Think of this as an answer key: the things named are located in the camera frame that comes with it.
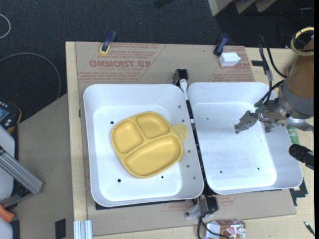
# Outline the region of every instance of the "dark floor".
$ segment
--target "dark floor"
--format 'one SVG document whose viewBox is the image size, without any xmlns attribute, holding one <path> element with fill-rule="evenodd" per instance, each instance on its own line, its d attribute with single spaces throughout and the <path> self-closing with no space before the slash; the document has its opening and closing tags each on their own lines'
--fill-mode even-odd
<svg viewBox="0 0 319 239">
<path fill-rule="evenodd" d="M 314 0 L 279 0 L 267 9 L 272 15 L 239 15 L 231 3 L 213 17 L 208 0 L 175 0 L 156 8 L 158 0 L 0 0 L 0 14 L 11 22 L 11 32 L 0 39 L 0 97 L 15 102 L 25 120 L 54 101 L 58 79 L 43 58 L 52 61 L 66 93 L 66 41 L 99 41 L 111 28 L 117 42 L 216 44 L 228 33 L 227 44 L 256 47 L 262 34 L 269 47 L 284 47 L 297 30 L 314 25 L 314 13 L 289 12 L 311 7 Z M 245 12 L 257 12 L 254 5 Z M 0 17 L 0 36 L 8 24 Z"/>
</svg>

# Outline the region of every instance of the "yellow plate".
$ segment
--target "yellow plate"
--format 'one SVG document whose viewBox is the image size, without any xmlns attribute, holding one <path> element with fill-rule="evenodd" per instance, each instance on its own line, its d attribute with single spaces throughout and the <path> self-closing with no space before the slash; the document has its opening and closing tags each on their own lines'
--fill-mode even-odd
<svg viewBox="0 0 319 239">
<path fill-rule="evenodd" d="M 183 155 L 176 131 L 155 112 L 135 114 L 116 124 L 111 131 L 111 142 L 124 167 L 140 178 L 163 172 Z"/>
</svg>

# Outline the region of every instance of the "orange handle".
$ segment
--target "orange handle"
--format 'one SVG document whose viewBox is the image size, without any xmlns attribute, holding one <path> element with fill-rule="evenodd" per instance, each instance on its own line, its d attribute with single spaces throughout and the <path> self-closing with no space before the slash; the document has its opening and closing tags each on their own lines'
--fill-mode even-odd
<svg viewBox="0 0 319 239">
<path fill-rule="evenodd" d="M 14 218 L 14 214 L 7 211 L 2 205 L 0 205 L 0 216 L 8 222 L 11 222 Z"/>
</svg>

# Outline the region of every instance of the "table surface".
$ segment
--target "table surface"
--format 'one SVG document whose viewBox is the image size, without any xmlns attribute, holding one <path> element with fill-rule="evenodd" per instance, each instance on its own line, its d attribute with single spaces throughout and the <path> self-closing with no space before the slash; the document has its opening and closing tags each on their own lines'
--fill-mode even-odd
<svg viewBox="0 0 319 239">
<path fill-rule="evenodd" d="M 277 68 L 284 72 L 292 65 L 296 59 L 296 54 L 289 49 L 271 49 L 272 56 Z M 258 48 L 246 48 L 249 61 L 260 60 Z M 70 121 L 70 144 L 71 144 L 71 164 L 72 164 L 72 191 L 73 191 L 73 214 L 75 221 L 84 221 L 87 218 L 86 191 L 83 169 L 83 152 L 81 121 L 79 118 L 79 92 L 77 78 L 77 59 L 76 43 L 66 43 L 66 62 L 67 62 L 67 84 L 69 102 L 69 121 Z M 266 83 L 266 77 L 260 67 L 251 65 L 256 82 Z M 281 77 L 274 72 L 274 82 L 281 80 Z M 298 131 L 299 142 L 301 145 L 314 149 L 314 137 L 311 132 Z M 297 198 L 295 215 L 259 218 L 244 220 L 246 223 L 246 238 L 259 239 L 307 239 L 313 235 L 307 230 L 304 221 L 307 221 L 314 229 L 315 210 L 314 210 L 314 172 L 300 163 L 304 176 L 308 194 L 304 198 Z M 197 226 L 184 226 L 169 229 L 149 230 L 132 232 L 116 235 L 97 236 L 95 239 L 161 239 L 161 238 L 197 238 Z"/>
</svg>

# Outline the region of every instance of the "white connector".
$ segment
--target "white connector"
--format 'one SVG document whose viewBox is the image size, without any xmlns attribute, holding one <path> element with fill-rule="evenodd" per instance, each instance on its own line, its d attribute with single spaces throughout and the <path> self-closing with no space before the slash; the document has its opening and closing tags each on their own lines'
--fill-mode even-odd
<svg viewBox="0 0 319 239">
<path fill-rule="evenodd" d="M 241 57 L 236 52 L 225 52 L 221 53 L 218 60 L 221 66 L 234 66 L 241 60 Z"/>
</svg>

